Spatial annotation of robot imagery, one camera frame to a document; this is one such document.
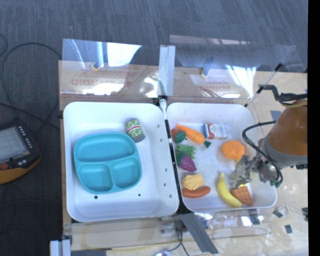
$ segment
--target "toy carrot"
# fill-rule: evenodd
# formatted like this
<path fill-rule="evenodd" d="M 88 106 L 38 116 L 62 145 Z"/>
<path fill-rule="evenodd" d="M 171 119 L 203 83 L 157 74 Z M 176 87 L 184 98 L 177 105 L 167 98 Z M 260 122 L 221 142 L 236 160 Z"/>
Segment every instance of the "toy carrot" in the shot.
<path fill-rule="evenodd" d="M 184 131 L 184 132 L 185 132 L 185 135 L 186 135 L 187 137 L 189 137 L 189 138 L 190 138 L 192 141 L 194 141 L 195 143 L 198 143 L 198 144 L 204 143 L 204 145 L 205 145 L 207 148 L 210 146 L 211 142 L 206 141 L 205 136 L 204 136 L 201 132 L 199 132 L 199 131 L 197 131 L 197 130 L 195 130 L 195 129 L 192 129 L 192 128 L 190 128 L 190 127 L 183 126 L 183 125 L 181 125 L 181 124 L 176 124 L 176 127 L 177 127 L 179 130 Z"/>

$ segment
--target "yellow banana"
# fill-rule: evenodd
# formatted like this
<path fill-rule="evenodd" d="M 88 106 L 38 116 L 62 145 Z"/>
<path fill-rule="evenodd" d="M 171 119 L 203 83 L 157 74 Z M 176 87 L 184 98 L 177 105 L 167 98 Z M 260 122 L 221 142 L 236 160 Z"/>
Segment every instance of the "yellow banana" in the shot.
<path fill-rule="evenodd" d="M 220 179 L 219 179 L 218 184 L 216 186 L 220 197 L 223 199 L 223 201 L 225 201 L 228 205 L 230 205 L 232 207 L 241 207 L 242 202 L 240 202 L 237 198 L 235 198 L 230 193 L 230 191 L 227 188 L 224 176 L 225 176 L 225 174 L 221 173 Z"/>

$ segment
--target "gray floor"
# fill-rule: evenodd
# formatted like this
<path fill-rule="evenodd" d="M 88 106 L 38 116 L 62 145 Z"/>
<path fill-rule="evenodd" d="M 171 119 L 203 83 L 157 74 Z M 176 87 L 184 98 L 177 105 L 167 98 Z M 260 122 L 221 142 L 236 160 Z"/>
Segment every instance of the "gray floor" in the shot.
<path fill-rule="evenodd" d="M 19 118 L 34 135 L 41 162 L 0 185 L 0 254 L 46 256 L 49 241 L 62 236 L 63 39 L 159 46 L 178 35 L 295 46 L 302 64 L 296 71 L 304 72 L 308 12 L 308 0 L 1 0 L 0 125 Z"/>

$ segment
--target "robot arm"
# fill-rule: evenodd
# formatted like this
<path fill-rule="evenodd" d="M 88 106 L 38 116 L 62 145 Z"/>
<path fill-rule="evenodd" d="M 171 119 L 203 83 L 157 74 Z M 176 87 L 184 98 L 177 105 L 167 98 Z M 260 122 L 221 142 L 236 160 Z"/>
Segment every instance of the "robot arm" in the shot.
<path fill-rule="evenodd" d="M 259 173 L 262 182 L 279 187 L 282 183 L 281 169 L 297 166 L 303 169 L 308 166 L 308 101 L 307 94 L 278 95 L 273 85 L 267 85 L 272 90 L 275 99 L 286 109 L 277 121 L 259 123 L 246 128 L 242 132 L 245 141 L 256 150 L 256 155 L 249 160 L 247 155 L 242 156 L 232 172 L 233 187 L 251 182 L 250 173 Z M 268 135 L 261 139 L 256 146 L 247 136 L 249 129 L 274 124 Z"/>

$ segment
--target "brown sausage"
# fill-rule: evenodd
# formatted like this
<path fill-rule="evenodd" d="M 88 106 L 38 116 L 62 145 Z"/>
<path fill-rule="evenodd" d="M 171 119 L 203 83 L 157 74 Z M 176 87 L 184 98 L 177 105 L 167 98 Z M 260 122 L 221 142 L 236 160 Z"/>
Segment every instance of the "brown sausage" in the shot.
<path fill-rule="evenodd" d="M 204 186 L 202 188 L 198 188 L 196 190 L 189 190 L 184 188 L 182 190 L 182 195 L 186 198 L 200 198 L 205 196 L 211 191 L 210 187 Z"/>

